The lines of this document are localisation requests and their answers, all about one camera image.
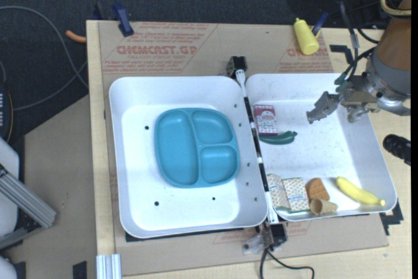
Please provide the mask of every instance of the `white object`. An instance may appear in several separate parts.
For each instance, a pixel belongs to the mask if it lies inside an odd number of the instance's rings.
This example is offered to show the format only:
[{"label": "white object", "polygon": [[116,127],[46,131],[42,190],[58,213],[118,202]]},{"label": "white object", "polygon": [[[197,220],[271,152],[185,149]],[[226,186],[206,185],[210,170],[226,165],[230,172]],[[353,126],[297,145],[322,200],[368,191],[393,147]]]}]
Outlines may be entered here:
[{"label": "white object", "polygon": [[[246,82],[253,105],[272,105],[282,131],[296,131],[286,145],[261,143],[266,173],[302,178],[306,184],[321,178],[338,211],[322,217],[386,212],[396,204],[396,191],[369,116],[347,121],[337,111],[309,124],[306,111],[321,94],[334,91],[339,74],[255,74]],[[118,172],[120,218],[134,237],[151,238],[180,233],[256,226],[266,219],[257,155],[240,86],[224,76],[126,77],[109,92]],[[153,126],[172,108],[212,108],[233,124],[240,152],[240,171],[226,184],[184,189],[161,176],[153,147]],[[336,186],[344,176],[386,200],[385,206],[361,205]],[[310,211],[278,212],[289,221],[318,219]]]},{"label": "white object", "polygon": [[120,254],[98,255],[96,257],[97,279],[121,279],[122,266]]},{"label": "white object", "polygon": [[[110,87],[120,218],[134,237],[253,227],[267,215],[257,154],[240,86],[224,76],[126,77]],[[159,115],[211,108],[232,123],[240,168],[226,184],[179,188],[165,181],[154,150]]]},{"label": "white object", "polygon": [[[19,178],[19,156],[0,137],[0,163],[16,178]],[[18,221],[18,206],[0,193],[0,238],[13,232]]]},{"label": "white object", "polygon": [[[347,110],[339,106],[326,118],[309,124],[306,111],[314,107],[324,91],[334,92],[339,74],[255,74],[246,86],[251,106],[273,105],[282,131],[295,131],[291,144],[260,143],[266,173],[301,177],[306,185],[321,178],[338,211],[322,217],[387,212],[397,202],[396,191],[368,114],[349,123]],[[343,194],[336,177],[344,176],[359,187],[386,201],[385,206],[362,205]],[[278,210],[288,221],[316,219],[311,212]]]},{"label": "white object", "polygon": [[13,264],[0,256],[0,277],[1,279],[17,279],[18,274]]}]

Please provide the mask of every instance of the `yellow bottle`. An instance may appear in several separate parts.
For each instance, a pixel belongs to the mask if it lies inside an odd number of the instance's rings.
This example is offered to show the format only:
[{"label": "yellow bottle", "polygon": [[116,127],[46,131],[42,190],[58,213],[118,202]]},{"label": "yellow bottle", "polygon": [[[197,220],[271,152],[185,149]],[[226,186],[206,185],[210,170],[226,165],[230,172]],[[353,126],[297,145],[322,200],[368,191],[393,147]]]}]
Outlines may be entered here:
[{"label": "yellow bottle", "polygon": [[300,51],[305,55],[312,55],[319,49],[319,43],[305,20],[296,18],[293,24]]}]

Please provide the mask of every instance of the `small box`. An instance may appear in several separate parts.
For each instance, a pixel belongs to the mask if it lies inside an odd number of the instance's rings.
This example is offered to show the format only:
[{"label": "small box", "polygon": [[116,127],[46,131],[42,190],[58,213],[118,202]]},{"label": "small box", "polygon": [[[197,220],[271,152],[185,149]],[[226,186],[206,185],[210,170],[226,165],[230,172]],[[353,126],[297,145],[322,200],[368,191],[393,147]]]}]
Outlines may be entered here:
[{"label": "small box", "polygon": [[272,105],[255,105],[254,117],[259,135],[273,136],[279,133],[276,111]]},{"label": "small box", "polygon": [[301,210],[309,210],[308,194],[306,193],[303,179],[289,178],[282,181],[287,200],[289,201],[290,211],[300,212]]}]

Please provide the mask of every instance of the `blue plate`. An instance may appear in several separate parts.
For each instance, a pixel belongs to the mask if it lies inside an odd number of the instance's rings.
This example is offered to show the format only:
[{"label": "blue plate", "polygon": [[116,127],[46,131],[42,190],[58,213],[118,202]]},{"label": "blue plate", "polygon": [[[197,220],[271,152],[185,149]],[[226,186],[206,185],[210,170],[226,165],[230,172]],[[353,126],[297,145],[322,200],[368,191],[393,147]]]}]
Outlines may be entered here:
[{"label": "blue plate", "polygon": [[168,110],[158,117],[154,136],[159,170],[174,186],[216,186],[232,180],[238,172],[234,129],[216,110]]}]

